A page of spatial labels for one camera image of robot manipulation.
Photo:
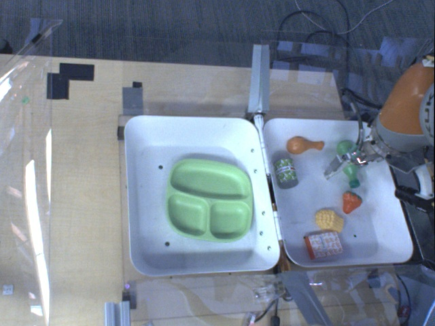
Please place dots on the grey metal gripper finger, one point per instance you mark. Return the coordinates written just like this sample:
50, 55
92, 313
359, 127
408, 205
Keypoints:
344, 157
333, 169

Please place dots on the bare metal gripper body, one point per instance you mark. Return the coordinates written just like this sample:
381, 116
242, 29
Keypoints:
371, 155

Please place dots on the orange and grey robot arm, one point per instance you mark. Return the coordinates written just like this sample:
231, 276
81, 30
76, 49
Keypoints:
402, 107

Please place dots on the green toy bottle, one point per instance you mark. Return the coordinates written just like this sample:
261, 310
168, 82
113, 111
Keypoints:
352, 175

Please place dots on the orange toy strawberry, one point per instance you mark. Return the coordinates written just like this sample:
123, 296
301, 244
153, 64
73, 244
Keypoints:
350, 202

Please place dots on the orange toy drumstick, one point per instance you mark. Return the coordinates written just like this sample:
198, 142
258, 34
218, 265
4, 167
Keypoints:
299, 145

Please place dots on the green and grey can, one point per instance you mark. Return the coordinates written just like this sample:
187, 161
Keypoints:
286, 172

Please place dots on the yellow toy corn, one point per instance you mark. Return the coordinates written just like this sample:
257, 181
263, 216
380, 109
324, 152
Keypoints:
329, 220

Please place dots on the white plastic tray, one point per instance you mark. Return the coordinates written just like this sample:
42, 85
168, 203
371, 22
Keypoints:
153, 216
374, 222

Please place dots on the orange and white carton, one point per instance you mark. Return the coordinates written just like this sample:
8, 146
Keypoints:
323, 244

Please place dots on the green divided plate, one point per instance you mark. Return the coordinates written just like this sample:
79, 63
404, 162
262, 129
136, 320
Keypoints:
209, 200

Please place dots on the black cylinder on white bracket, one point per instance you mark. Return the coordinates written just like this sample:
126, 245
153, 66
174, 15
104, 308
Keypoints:
418, 190

